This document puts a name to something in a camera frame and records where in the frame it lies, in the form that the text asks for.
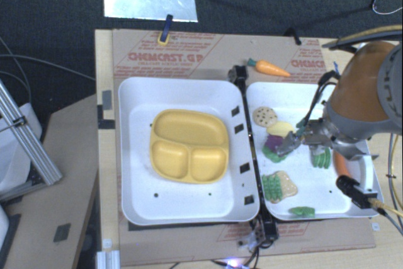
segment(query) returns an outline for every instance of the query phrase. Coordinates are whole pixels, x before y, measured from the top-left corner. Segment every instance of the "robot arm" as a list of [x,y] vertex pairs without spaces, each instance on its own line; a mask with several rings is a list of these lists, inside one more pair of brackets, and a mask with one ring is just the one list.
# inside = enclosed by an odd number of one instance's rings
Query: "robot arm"
[[[342,38],[325,47],[351,50],[351,44],[356,42],[392,37],[401,39],[401,36],[401,26],[388,26]],[[331,76],[338,77],[327,74],[322,83]],[[323,86],[321,81],[318,90]],[[325,105],[322,118],[303,119],[297,125],[299,130],[288,134],[277,154],[282,156],[305,144],[314,154],[331,147],[348,160],[362,156],[360,142],[373,134],[402,134],[401,88],[402,44],[368,43],[355,53],[346,66]]]

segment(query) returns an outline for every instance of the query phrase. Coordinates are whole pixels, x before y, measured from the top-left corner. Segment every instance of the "orange toy carrot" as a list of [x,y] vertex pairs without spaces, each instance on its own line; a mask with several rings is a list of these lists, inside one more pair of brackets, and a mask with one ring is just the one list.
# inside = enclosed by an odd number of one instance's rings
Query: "orange toy carrot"
[[345,158],[342,155],[340,155],[337,151],[333,151],[333,161],[338,176],[346,175],[348,177],[351,177],[351,174],[346,166]]
[[269,75],[276,75],[276,76],[290,76],[290,73],[288,73],[286,70],[283,70],[282,68],[269,63],[267,60],[252,60],[249,59],[247,62],[248,66],[254,66],[256,70],[260,73],[265,73]]

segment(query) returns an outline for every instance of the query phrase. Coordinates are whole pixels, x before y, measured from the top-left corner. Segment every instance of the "toy cookie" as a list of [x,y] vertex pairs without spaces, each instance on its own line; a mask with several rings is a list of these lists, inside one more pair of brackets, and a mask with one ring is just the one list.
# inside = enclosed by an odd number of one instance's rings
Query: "toy cookie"
[[277,122],[277,114],[268,106],[261,106],[253,111],[253,121],[261,127],[270,127]]

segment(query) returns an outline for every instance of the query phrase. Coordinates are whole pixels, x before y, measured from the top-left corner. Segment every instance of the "tray hinge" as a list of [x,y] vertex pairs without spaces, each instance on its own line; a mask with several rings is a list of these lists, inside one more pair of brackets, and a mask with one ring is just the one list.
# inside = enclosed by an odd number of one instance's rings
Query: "tray hinge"
[[249,143],[250,143],[251,152],[252,152],[253,168],[254,168],[254,173],[256,176],[256,183],[258,185],[258,192],[259,192],[260,209],[259,209],[258,217],[261,218],[266,241],[271,243],[274,240],[278,239],[277,221],[267,210],[266,203],[264,201],[263,186],[262,186],[261,178],[260,178],[258,160],[256,159],[256,150],[255,150],[254,141],[253,141],[251,118],[250,118],[249,108],[247,105],[247,98],[246,98],[246,79],[247,78],[248,78],[248,73],[247,73],[246,66],[234,66],[228,72],[227,80],[230,81],[231,83],[234,83],[237,86],[237,88],[239,89],[239,91],[241,91],[242,101],[244,104],[246,125],[247,125],[247,134],[249,136]]

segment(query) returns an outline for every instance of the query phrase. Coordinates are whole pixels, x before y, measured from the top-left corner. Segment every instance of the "yellow plate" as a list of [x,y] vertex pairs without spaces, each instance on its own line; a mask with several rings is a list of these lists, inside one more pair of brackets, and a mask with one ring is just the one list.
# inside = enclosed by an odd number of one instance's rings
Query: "yellow plate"
[[162,177],[185,183],[213,183],[227,171],[229,139],[217,117],[190,110],[164,110],[154,119],[150,159]]

